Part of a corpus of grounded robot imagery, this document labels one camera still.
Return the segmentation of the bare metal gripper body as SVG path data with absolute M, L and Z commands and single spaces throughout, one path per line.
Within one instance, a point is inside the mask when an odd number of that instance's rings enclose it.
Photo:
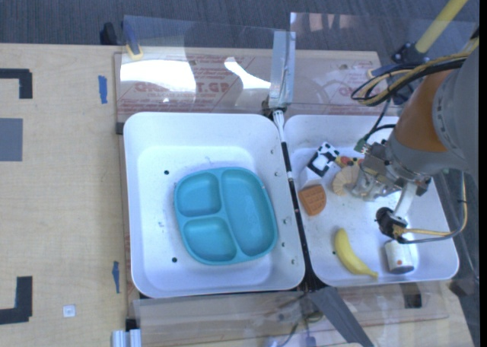
M 375 186 L 377 183 L 394 184 L 401 186 L 403 191 L 407 185 L 413 185 L 416 196 L 424 194 L 431 183 L 431 176 L 406 168 L 386 142 L 368 146 L 364 160 L 359 164 L 359 174 L 367 174 Z

